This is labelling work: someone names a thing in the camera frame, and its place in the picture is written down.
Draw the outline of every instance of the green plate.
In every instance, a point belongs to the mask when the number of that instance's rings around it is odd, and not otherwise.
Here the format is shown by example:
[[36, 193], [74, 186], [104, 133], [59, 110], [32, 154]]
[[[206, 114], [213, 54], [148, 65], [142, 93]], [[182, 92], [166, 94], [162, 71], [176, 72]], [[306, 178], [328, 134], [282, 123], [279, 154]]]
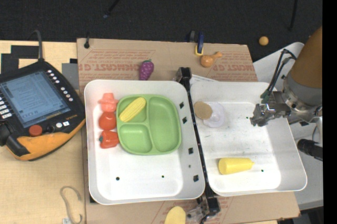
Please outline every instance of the green plate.
[[[135, 99], [146, 99], [145, 108], [129, 122], [119, 115]], [[181, 126], [174, 103], [161, 95], [129, 95], [119, 100], [116, 110], [117, 133], [124, 150], [132, 154], [167, 154], [181, 143]]]

